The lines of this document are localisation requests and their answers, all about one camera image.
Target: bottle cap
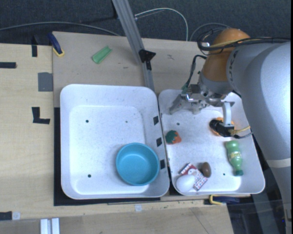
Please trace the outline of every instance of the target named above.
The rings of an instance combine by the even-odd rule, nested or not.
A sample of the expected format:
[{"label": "bottle cap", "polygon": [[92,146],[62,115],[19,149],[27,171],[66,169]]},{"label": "bottle cap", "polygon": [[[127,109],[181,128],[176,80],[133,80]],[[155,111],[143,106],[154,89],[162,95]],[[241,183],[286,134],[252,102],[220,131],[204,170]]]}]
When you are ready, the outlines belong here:
[{"label": "bottle cap", "polygon": [[242,170],[237,170],[237,171],[235,171],[235,175],[236,176],[242,176],[243,175],[243,171]]}]

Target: green object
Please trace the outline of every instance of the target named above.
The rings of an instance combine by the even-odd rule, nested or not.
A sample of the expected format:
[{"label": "green object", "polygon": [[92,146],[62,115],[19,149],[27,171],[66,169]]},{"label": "green object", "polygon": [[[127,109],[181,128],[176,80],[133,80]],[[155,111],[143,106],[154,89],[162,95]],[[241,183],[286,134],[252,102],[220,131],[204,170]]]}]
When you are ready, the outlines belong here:
[{"label": "green object", "polygon": [[97,64],[101,63],[107,56],[109,53],[111,53],[112,50],[106,46],[103,49],[101,49],[100,51],[98,51],[97,53],[95,53],[92,57],[93,61]]},{"label": "green object", "polygon": [[226,149],[228,152],[229,162],[234,168],[234,175],[242,176],[243,175],[243,170],[241,169],[242,156],[239,149],[239,143],[236,140],[228,141],[226,142]]}]

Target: white tray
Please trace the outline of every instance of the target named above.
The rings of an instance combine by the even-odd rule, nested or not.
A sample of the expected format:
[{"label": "white tray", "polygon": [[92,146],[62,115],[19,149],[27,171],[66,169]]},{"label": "white tray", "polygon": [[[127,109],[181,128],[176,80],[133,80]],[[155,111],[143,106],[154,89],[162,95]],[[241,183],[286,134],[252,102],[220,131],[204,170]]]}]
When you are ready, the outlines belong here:
[{"label": "white tray", "polygon": [[[61,182],[73,199],[161,197],[169,189],[165,145],[155,93],[146,87],[64,87],[61,110]],[[139,142],[161,161],[158,177],[132,186],[119,177],[119,149]]]},{"label": "white tray", "polygon": [[[159,95],[164,135],[170,130],[176,130],[182,138],[180,143],[166,144],[173,186],[176,188],[179,172],[187,163],[190,162],[200,168],[203,162],[208,162],[211,166],[211,177],[200,190],[191,189],[187,193],[179,193],[183,195],[260,193],[265,187],[265,179],[252,137],[237,140],[243,157],[244,175],[234,176],[224,145],[225,141],[233,138],[217,136],[209,127],[209,122],[213,118],[223,117],[222,108],[210,106],[196,115],[188,109],[183,109],[170,115],[169,108],[180,92],[164,90]],[[235,102],[231,111],[236,128],[242,129],[248,126],[241,99],[231,93],[226,97],[226,101]]]}]

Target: white egg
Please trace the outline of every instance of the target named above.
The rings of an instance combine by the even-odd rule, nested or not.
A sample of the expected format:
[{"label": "white egg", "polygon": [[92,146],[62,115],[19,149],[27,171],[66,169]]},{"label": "white egg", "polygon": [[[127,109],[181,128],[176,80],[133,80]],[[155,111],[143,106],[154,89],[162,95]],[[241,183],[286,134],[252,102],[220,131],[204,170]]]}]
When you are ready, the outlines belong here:
[{"label": "white egg", "polygon": [[177,179],[176,186],[180,192],[186,193],[193,188],[194,183],[195,183],[195,177],[193,175],[186,174],[186,175],[180,176]]}]

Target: bottle label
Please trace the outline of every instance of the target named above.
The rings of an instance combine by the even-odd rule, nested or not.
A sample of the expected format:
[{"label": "bottle label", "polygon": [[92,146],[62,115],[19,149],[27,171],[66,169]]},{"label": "bottle label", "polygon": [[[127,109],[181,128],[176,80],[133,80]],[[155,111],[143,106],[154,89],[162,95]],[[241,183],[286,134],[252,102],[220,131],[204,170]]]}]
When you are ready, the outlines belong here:
[{"label": "bottle label", "polygon": [[238,151],[230,153],[229,160],[231,161],[233,158],[242,158],[241,153]]}]

